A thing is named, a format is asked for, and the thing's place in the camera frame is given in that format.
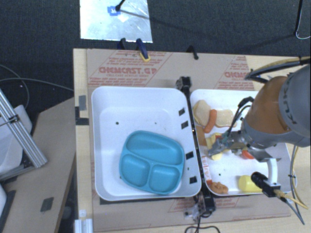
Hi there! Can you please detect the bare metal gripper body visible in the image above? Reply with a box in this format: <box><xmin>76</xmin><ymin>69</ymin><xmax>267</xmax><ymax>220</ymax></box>
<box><xmin>224</xmin><ymin>132</ymin><xmax>249</xmax><ymax>154</ymax></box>

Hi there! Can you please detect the yellow banana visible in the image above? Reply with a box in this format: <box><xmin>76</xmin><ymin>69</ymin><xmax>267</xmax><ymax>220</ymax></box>
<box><xmin>206</xmin><ymin>133</ymin><xmax>230</xmax><ymax>162</ymax></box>

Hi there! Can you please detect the orange tan block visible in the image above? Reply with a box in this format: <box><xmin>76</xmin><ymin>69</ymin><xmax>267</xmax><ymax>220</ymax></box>
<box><xmin>195</xmin><ymin>125</ymin><xmax>208</xmax><ymax>147</ymax></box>

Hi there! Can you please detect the orange and white packet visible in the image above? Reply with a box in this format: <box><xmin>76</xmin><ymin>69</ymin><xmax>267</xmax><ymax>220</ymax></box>
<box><xmin>201</xmin><ymin>155</ymin><xmax>213</xmax><ymax>182</ymax></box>

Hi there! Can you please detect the orange sausage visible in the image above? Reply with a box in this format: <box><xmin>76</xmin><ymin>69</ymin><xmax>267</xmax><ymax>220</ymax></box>
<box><xmin>203</xmin><ymin>109</ymin><xmax>218</xmax><ymax>134</ymax></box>

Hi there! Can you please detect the pale toast slice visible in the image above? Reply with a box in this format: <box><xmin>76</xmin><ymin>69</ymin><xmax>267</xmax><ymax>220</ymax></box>
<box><xmin>213</xmin><ymin>108</ymin><xmax>238</xmax><ymax>129</ymax></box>

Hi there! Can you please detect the white plastic tray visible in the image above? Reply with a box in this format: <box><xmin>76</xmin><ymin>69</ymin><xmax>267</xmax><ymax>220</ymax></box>
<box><xmin>189</xmin><ymin>88</ymin><xmax>292</xmax><ymax>197</ymax></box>
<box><xmin>91</xmin><ymin>85</ymin><xmax>203</xmax><ymax>201</ymax></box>

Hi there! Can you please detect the thin black and white rod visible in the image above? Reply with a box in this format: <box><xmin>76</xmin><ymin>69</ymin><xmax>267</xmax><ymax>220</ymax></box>
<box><xmin>182</xmin><ymin>85</ymin><xmax>210</xmax><ymax>203</ymax></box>

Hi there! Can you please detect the tan bread slice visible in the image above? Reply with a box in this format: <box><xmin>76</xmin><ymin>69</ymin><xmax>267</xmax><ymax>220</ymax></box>
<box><xmin>193</xmin><ymin>100</ymin><xmax>212</xmax><ymax>126</ymax></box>

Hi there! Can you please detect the orange brown biscuit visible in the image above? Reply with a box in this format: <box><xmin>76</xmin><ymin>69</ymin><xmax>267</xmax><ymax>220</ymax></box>
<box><xmin>208</xmin><ymin>181</ymin><xmax>229</xmax><ymax>195</ymax></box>

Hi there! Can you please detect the yellow lemon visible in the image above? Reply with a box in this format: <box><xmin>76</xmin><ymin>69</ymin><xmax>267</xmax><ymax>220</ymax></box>
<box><xmin>238</xmin><ymin>175</ymin><xmax>263</xmax><ymax>193</ymax></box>

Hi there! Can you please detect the blue divided plate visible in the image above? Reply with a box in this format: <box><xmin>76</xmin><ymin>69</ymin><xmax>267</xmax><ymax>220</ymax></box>
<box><xmin>119</xmin><ymin>130</ymin><xmax>185</xmax><ymax>196</ymax></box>

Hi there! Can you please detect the brown cardboard board red print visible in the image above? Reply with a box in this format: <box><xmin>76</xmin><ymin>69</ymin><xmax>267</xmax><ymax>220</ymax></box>
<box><xmin>86</xmin><ymin>48</ymin><xmax>300</xmax><ymax>233</ymax></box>

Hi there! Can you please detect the black cylinder on white bracket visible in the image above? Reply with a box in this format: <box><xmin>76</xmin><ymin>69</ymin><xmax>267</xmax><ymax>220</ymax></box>
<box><xmin>251</xmin><ymin>157</ymin><xmax>282</xmax><ymax>198</ymax></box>

